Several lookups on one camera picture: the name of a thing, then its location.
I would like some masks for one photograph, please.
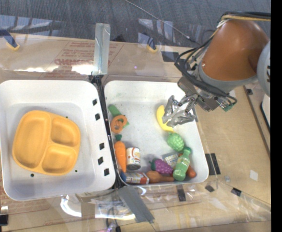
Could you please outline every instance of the gray floor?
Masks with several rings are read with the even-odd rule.
[[[226,11],[270,13],[271,0],[0,0],[0,16],[63,21],[69,37],[93,38],[92,26],[101,22],[111,25],[114,40],[137,43],[142,33],[189,47],[201,44]],[[149,22],[157,30],[149,29]],[[159,33],[170,25],[173,37]],[[260,25],[270,36],[270,23]]]

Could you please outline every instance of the toy bottle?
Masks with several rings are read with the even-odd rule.
[[[186,177],[186,171],[190,164],[189,155],[192,150],[189,147],[184,147],[183,154],[179,157],[175,165],[175,170],[173,171],[173,178],[178,181],[183,181]]]

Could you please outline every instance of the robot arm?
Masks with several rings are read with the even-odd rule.
[[[169,98],[164,123],[174,127],[193,121],[190,111],[197,104],[205,111],[218,106],[228,111],[237,103],[230,91],[256,81],[270,96],[270,39],[256,20],[270,21],[270,14],[224,13],[203,45],[178,56],[174,64],[183,74],[178,86],[185,96],[180,101]]]

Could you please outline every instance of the orange pepper slice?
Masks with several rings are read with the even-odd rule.
[[[111,121],[111,131],[114,133],[120,133],[123,126],[127,124],[127,118],[125,115],[115,116]]]

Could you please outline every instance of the white can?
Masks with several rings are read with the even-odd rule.
[[[126,149],[126,167],[129,170],[137,170],[141,167],[139,148],[132,147]]]

